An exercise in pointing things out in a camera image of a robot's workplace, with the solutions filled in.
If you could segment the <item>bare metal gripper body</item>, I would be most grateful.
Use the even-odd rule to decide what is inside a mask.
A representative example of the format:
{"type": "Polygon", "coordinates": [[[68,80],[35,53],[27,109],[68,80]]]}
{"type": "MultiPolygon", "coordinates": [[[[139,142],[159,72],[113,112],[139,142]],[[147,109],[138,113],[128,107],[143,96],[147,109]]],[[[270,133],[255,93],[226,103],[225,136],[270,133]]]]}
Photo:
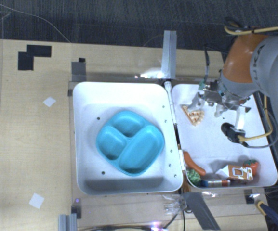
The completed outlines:
{"type": "Polygon", "coordinates": [[[208,104],[216,103],[221,105],[224,110],[237,110],[239,106],[245,103],[245,98],[232,94],[219,80],[208,83],[201,81],[199,90],[204,91],[201,98],[208,104]]]}

